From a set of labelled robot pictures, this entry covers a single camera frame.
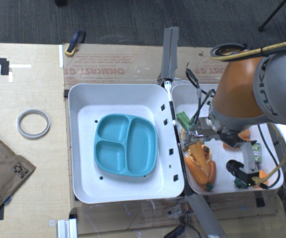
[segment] black clamp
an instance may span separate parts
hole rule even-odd
[[[85,36],[86,36],[86,31],[77,30],[75,32],[75,34],[73,35],[69,46],[67,46],[67,48],[65,50],[65,55],[72,57],[74,55],[75,50],[76,50],[77,43],[84,43]]]

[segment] small green object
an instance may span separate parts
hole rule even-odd
[[[254,161],[256,163],[261,163],[261,161],[262,161],[262,159],[261,159],[261,144],[255,143],[254,145],[252,145],[252,150],[253,150],[253,154],[254,154]]]
[[[189,130],[189,118],[184,111],[176,114],[178,121],[182,124],[185,130]]]
[[[206,189],[207,191],[211,191],[214,186],[212,186],[209,182],[206,183]]]

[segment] blue divided plate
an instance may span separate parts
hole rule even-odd
[[[131,115],[111,114],[99,123],[94,140],[94,159],[110,173],[145,176],[156,163],[157,133],[148,120]]]

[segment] cable tie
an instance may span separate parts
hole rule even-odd
[[[261,49],[260,49],[261,55],[262,55],[263,57],[268,57],[268,55],[265,55],[265,54],[263,53],[263,48],[264,48],[264,47],[261,47]]]

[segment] tripod leg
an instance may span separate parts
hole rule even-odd
[[[286,3],[286,0],[283,0],[280,5],[275,9],[274,12],[271,13],[271,15],[267,18],[267,20],[265,22],[263,22],[263,24],[261,26],[259,26],[258,30],[259,32],[263,31],[263,28],[266,26],[266,24],[268,24],[268,22],[273,18],[274,15],[276,15],[276,13],[281,9],[281,7]]]

